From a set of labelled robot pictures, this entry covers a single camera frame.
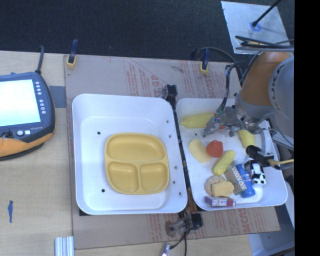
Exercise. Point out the brown patterned carton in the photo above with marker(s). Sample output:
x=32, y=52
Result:
x=235, y=178

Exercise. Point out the yellow divided plate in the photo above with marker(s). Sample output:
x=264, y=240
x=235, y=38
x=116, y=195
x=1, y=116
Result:
x=136, y=150

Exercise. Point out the short yellow corn piece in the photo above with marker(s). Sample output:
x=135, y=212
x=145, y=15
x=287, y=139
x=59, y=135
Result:
x=247, y=138

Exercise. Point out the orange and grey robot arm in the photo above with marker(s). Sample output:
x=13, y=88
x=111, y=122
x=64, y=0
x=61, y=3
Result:
x=260, y=80

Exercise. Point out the yellow ridged shell pastry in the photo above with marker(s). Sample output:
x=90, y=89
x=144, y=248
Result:
x=222, y=188

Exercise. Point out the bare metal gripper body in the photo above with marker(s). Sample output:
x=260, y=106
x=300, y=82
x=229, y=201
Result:
x=233, y=117

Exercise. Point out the orange-red toy pepper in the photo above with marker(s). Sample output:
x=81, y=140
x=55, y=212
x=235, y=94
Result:
x=215, y=149

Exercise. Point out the brown cardboard board red print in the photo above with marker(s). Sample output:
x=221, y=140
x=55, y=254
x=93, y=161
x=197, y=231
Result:
x=105, y=75

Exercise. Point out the red flat carton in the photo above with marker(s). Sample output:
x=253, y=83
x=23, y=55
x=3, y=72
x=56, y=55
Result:
x=220, y=201

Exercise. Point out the pale yellow oval potato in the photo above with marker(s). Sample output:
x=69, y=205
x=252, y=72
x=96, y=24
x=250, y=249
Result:
x=198, y=151

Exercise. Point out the yellow mustard bottle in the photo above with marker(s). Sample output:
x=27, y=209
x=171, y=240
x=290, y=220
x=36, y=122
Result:
x=197, y=120

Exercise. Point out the white plastic tray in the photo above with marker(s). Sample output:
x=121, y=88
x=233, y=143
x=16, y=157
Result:
x=95, y=155
x=270, y=192

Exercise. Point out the yellow corn cob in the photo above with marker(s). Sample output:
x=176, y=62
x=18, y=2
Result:
x=224, y=162

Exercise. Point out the blue bottle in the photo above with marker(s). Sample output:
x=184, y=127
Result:
x=246, y=182

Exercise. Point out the pale yellow croissant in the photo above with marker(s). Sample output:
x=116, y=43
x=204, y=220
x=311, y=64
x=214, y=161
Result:
x=209, y=182

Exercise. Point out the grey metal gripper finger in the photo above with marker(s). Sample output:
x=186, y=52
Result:
x=233, y=131
x=211, y=126

